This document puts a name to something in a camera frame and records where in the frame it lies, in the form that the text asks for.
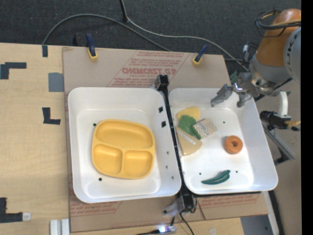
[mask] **wire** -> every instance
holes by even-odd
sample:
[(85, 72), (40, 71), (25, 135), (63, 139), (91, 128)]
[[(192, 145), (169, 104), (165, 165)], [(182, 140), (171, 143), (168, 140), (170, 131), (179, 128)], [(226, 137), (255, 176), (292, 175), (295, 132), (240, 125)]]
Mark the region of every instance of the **wire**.
[(236, 59), (224, 58), (224, 60), (225, 60), (226, 62), (236, 62), (236, 61), (242, 62), (242, 59), (239, 59), (239, 58), (236, 58)]
[(172, 222), (171, 222), (170, 226), (173, 226), (173, 225), (174, 225), (174, 221), (175, 221), (175, 216), (173, 217), (173, 219), (172, 219)]
[(269, 16), (273, 16), (276, 14), (280, 14), (282, 11), (281, 10), (268, 10), (265, 12), (261, 12), (258, 14), (258, 16), (256, 17), (254, 23), (255, 25), (260, 28), (260, 29), (282, 29), (282, 28), (288, 28), (288, 27), (296, 27), (296, 26), (301, 26), (301, 19), (298, 20), (290, 20), (287, 22), (281, 22), (281, 23), (276, 23), (276, 24), (272, 24), (272, 25), (267, 25), (262, 23), (262, 20), (269, 17)]
[(251, 47), (254, 47), (255, 49), (257, 49), (257, 48), (259, 47), (258, 44), (254, 43), (254, 42), (251, 42), (251, 41), (248, 41), (248, 42), (246, 43), (246, 45), (251, 46)]
[(150, 234), (159, 234), (160, 231), (159, 230), (154, 230), (154, 231), (151, 231), (149, 233), (138, 233), (136, 235), (150, 235)]
[(191, 213), (195, 213), (196, 212), (196, 210), (197, 210), (197, 206), (198, 206), (198, 200), (197, 200), (197, 198), (196, 198), (196, 203), (195, 203), (195, 207), (193, 208), (193, 210), (192, 211), (190, 211)]
[(156, 35), (156, 36), (159, 36), (159, 37), (167, 37), (167, 38), (188, 38), (188, 39), (198, 39), (198, 40), (202, 40), (202, 41), (205, 41), (205, 42), (208, 42), (216, 47), (218, 47), (220, 50), (222, 50), (225, 54), (227, 54), (231, 59), (233, 59), (234, 61), (236, 61), (240, 66), (242, 66), (246, 71), (248, 71), (248, 69), (243, 66), (239, 61), (236, 60), (236, 58), (234, 58), (231, 54), (229, 54), (224, 48), (222, 48), (221, 46), (219, 46), (218, 44), (216, 44), (215, 42), (209, 40), (209, 39), (206, 39), (206, 38), (202, 38), (202, 37), (194, 37), (194, 36), (172, 36), (172, 35), (163, 35), (163, 34), (159, 34), (159, 33), (155, 33), (155, 32), (152, 32), (150, 30), (147, 30), (147, 29), (144, 29), (143, 27), (140, 27), (139, 25), (135, 24), (128, 16), (126, 16), (126, 18), (128, 19), (128, 21), (134, 25), (135, 27), (147, 32), (147, 33), (150, 33), (150, 34), (153, 34), (153, 35)]
[(182, 217), (181, 213), (180, 213), (180, 217), (181, 219), (185, 222), (185, 224), (188, 226), (189, 230), (191, 231), (192, 235), (195, 235), (194, 232), (192, 231), (191, 227), (189, 226), (189, 224), (187, 223), (187, 221)]
[(260, 29), (257, 28), (258, 34), (263, 37), (263, 38), (270, 38), (270, 37), (279, 37), (280, 35), (282, 35), (284, 33), (284, 31), (286, 30), (286, 28), (283, 28), (281, 32), (279, 32), (277, 35), (275, 36), (264, 36), (260, 33)]
[(78, 18), (78, 17), (96, 17), (96, 18), (102, 18), (102, 19), (106, 19), (106, 20), (108, 20), (108, 21), (117, 23), (117, 24), (119, 24), (119, 25), (121, 25), (121, 26), (127, 28), (128, 30), (134, 32), (135, 34), (139, 35), (140, 37), (144, 38), (145, 40), (149, 41), (150, 43), (152, 43), (152, 44), (158, 46), (159, 48), (161, 48), (161, 49), (163, 49), (163, 50), (166, 50), (166, 51), (171, 51), (170, 49), (168, 49), (168, 48), (166, 48), (166, 47), (164, 47), (164, 46), (162, 46), (162, 45), (159, 45), (158, 43), (156, 43), (156, 42), (154, 42), (153, 40), (147, 38), (146, 36), (142, 35), (142, 34), (139, 33), (138, 31), (136, 31), (136, 30), (134, 30), (134, 29), (132, 29), (132, 28), (130, 28), (130, 27), (124, 25), (123, 23), (121, 23), (121, 22), (119, 22), (119, 21), (117, 21), (117, 20), (114, 20), (114, 19), (112, 19), (112, 18), (108, 18), (108, 17), (106, 17), (106, 16), (102, 16), (102, 15), (96, 15), (96, 14), (76, 14), (76, 15), (69, 16), (69, 17), (67, 17), (67, 18), (65, 18), (65, 19), (63, 19), (63, 20), (61, 20), (61, 21), (59, 21), (59, 22), (58, 22), (56, 25), (54, 25), (54, 27), (49, 31), (49, 33), (47, 34), (47, 36), (46, 36), (45, 39), (43, 40), (42, 45), (45, 45), (45, 44), (46, 44), (46, 42), (47, 42), (48, 38), (50, 37), (51, 33), (52, 33), (57, 27), (59, 27), (62, 23), (64, 23), (65, 21), (68, 21), (68, 20), (70, 20), (70, 19)]

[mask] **yellow plate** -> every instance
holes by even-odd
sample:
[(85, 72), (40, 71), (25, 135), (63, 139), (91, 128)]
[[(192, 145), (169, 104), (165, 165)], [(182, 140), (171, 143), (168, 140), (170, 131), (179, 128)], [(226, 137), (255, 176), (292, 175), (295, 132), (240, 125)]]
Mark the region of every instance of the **yellow plate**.
[(92, 163), (104, 175), (140, 179), (154, 164), (155, 138), (139, 123), (107, 119), (97, 124), (92, 138)]

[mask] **wooden table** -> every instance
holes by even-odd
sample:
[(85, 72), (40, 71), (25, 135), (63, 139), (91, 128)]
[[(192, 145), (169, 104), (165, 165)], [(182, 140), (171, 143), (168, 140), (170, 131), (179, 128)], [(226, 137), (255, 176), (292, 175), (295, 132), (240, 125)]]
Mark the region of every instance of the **wooden table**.
[[(0, 64), (26, 62), (0, 79), (0, 197), (7, 213), (29, 212), (31, 220), (0, 224), (0, 234), (49, 234), (50, 220), (69, 218), (64, 92), (49, 92), (48, 74), (63, 73), (62, 46), (0, 44)], [(43, 107), (60, 125), (43, 124)], [(191, 234), (184, 223), (177, 234)], [(243, 235), (240, 218), (190, 222), (196, 235)], [(130, 234), (156, 227), (83, 232), (79, 235)]]

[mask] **orange donut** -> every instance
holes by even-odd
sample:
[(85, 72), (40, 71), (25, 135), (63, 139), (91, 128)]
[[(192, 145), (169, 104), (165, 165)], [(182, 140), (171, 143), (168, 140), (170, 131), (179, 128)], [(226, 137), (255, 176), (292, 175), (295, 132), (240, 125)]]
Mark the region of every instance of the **orange donut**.
[(237, 154), (242, 150), (243, 146), (242, 140), (234, 135), (228, 136), (224, 142), (224, 148), (230, 154)]

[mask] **clamp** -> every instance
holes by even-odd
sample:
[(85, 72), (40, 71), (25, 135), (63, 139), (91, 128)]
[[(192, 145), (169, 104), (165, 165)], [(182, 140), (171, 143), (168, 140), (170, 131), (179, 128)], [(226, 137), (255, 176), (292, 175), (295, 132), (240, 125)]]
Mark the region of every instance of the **clamp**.
[(87, 47), (88, 47), (88, 55), (92, 60), (98, 58), (98, 54), (94, 47), (94, 42), (90, 34), (86, 34)]
[(204, 45), (201, 50), (199, 51), (198, 55), (196, 55), (193, 60), (191, 61), (194, 65), (198, 65), (200, 61), (202, 60), (202, 56), (206, 49), (208, 48), (208, 45)]

